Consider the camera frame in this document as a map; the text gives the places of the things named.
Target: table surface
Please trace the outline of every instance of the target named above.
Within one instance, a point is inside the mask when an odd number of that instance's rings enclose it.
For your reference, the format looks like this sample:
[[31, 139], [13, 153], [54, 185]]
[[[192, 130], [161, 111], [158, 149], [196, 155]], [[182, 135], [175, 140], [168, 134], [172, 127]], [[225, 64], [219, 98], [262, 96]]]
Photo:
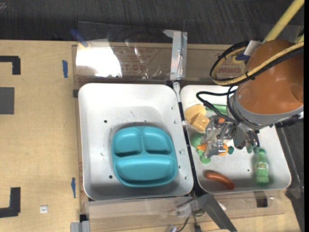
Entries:
[[[0, 87], [15, 87], [14, 115], [0, 115], [0, 207], [9, 206], [10, 188], [21, 188], [21, 212], [17, 217], [0, 218], [0, 232], [65, 232], [70, 231], [71, 222], [79, 220], [74, 45], [76, 42], [0, 41], [0, 55], [21, 58], [21, 75], [12, 75], [11, 63], [0, 63]], [[68, 78], [63, 60], [68, 62]], [[48, 213], [40, 213], [41, 205], [48, 205]], [[284, 195], [282, 205], [284, 214], [232, 222], [239, 231], [300, 231], [291, 202]], [[218, 229], [214, 222], [200, 225], [204, 231]], [[194, 231], [193, 225], [183, 231]]]

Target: blue tape piece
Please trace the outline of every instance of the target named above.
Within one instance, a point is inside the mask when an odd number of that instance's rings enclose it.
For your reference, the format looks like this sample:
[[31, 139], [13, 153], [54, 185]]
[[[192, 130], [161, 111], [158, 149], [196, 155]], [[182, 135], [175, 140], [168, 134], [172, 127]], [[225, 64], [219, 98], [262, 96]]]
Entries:
[[250, 56], [241, 54], [241, 55], [237, 56], [235, 59], [236, 60], [248, 60], [249, 58], [250, 58]]
[[63, 70], [63, 75], [64, 75], [64, 78], [68, 78], [68, 62], [65, 61], [65, 60], [62, 60], [62, 70]]
[[75, 178], [72, 178], [71, 187], [73, 190], [73, 197], [76, 199], [76, 184], [75, 184]]
[[73, 35], [84, 47], [89, 47], [89, 44], [85, 40], [85, 38], [81, 35], [81, 33], [76, 29], [70, 29], [71, 35]]

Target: sausage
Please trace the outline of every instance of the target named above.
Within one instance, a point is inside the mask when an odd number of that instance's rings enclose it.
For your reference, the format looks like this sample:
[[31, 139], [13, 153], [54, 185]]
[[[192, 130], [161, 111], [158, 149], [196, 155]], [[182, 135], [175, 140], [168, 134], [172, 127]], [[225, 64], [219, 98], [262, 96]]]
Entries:
[[223, 183], [227, 189], [232, 190], [235, 187], [235, 184], [233, 181], [231, 181], [229, 178], [224, 176], [223, 174], [217, 173], [217, 172], [212, 172], [212, 171], [207, 171], [205, 173], [205, 177], [209, 180], [216, 180], [221, 183]]

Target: dark gray square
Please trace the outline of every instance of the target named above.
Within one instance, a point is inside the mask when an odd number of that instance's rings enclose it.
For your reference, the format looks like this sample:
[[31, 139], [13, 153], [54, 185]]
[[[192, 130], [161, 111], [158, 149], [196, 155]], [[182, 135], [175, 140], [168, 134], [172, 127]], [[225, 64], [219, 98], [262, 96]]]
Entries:
[[14, 114], [14, 87], [0, 87], [0, 114]]

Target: blue plate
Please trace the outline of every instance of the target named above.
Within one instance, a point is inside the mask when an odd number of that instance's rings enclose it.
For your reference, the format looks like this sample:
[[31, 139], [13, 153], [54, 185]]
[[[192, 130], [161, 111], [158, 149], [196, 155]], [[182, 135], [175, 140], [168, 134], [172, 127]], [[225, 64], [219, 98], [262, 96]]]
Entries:
[[149, 126], [119, 130], [112, 139], [112, 163], [117, 179], [128, 187], [165, 185], [178, 170], [170, 136]]

